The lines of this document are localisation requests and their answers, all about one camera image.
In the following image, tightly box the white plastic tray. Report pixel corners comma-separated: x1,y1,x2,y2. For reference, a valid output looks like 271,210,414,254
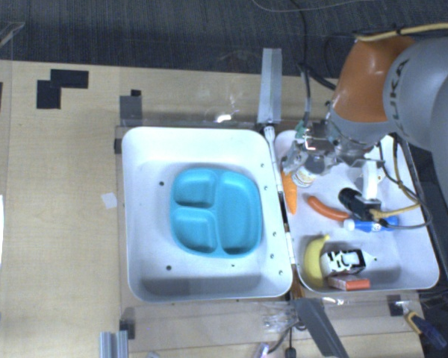
274,128,441,295
121,126,294,304

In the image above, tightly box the blue bottle with white cap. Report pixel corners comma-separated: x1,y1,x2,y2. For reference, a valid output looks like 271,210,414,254
343,216,400,234

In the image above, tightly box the black and white carton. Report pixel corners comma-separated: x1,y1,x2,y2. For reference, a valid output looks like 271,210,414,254
320,248,379,277

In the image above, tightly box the thin black and white rod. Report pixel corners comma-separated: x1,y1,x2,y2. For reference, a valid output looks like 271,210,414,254
263,124,296,266

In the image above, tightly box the orange carrot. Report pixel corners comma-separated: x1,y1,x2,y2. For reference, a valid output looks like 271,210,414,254
281,169,299,216

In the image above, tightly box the white and yellow can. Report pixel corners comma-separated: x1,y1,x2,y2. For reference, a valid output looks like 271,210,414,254
292,166,318,189

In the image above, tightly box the orange box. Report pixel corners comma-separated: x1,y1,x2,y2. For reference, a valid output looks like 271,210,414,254
327,275,372,292

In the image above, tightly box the yellow banana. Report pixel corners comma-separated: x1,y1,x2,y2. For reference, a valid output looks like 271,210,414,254
303,233,332,289

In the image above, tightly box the black cylinder on white bracket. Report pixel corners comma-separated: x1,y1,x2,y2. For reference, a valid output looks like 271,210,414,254
337,158,384,222

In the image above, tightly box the blue divided plate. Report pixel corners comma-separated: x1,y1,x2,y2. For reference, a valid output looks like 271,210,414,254
169,167,264,260

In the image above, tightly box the orange sausage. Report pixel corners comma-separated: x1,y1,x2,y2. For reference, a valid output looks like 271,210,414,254
307,195,350,222

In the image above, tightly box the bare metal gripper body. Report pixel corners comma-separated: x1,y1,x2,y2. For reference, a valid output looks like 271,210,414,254
291,119,345,166

